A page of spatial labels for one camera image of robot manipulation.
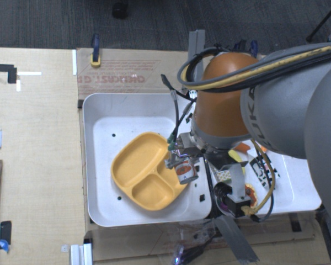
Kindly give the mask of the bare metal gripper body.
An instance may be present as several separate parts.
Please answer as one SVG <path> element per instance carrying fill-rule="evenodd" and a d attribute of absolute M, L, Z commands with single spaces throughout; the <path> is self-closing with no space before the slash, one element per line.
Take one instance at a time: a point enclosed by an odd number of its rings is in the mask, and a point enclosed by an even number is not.
<path fill-rule="evenodd" d="M 204 156 L 204 149 L 201 149 L 199 143 L 195 141 L 191 132 L 181 133 L 175 141 L 170 143 L 170 154 L 176 154 L 184 161 L 189 161 L 193 158 L 201 158 Z"/>

